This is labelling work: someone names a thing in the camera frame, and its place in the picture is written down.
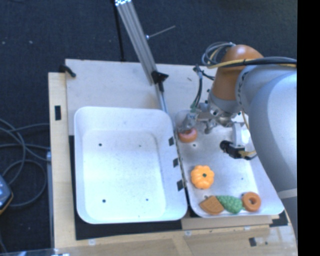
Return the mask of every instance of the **brown toy waffle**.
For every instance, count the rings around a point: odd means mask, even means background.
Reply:
[[[199,205],[202,210],[211,215],[218,215],[225,209],[214,195],[209,196]]]

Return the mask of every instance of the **toy donut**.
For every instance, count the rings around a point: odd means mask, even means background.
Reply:
[[[248,212],[256,212],[261,206],[261,199],[257,193],[247,192],[242,196],[242,203]]]
[[[183,143],[190,143],[196,140],[198,136],[198,132],[196,128],[191,128],[190,130],[186,130],[185,132],[178,132],[178,137]]]

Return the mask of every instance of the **orange pumpkin toy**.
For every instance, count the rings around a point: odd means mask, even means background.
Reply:
[[[206,190],[214,183],[215,173],[207,165],[196,165],[191,171],[191,182],[197,189]]]

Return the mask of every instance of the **dark carpet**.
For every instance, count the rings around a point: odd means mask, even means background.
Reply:
[[[297,58],[298,0],[133,2],[146,34],[175,26],[149,40],[158,64],[200,64],[207,46],[219,41],[250,45],[264,56]],[[120,24],[124,58],[137,62]],[[68,58],[121,59],[111,1],[0,0],[0,119],[16,128],[49,123],[48,72],[58,72]],[[0,127],[8,129],[3,123]],[[46,125],[19,133],[26,144],[50,146]],[[14,137],[0,132],[0,144],[13,143],[17,143]],[[46,157],[45,149],[32,150]],[[22,157],[21,146],[0,147],[0,173]],[[26,159],[47,166],[28,152]],[[8,182],[18,169],[16,165],[5,175]],[[26,162],[11,184],[13,203],[34,197],[42,184],[39,166]],[[48,197],[46,187],[31,205],[9,207],[0,215],[0,232],[8,252],[50,248]]]

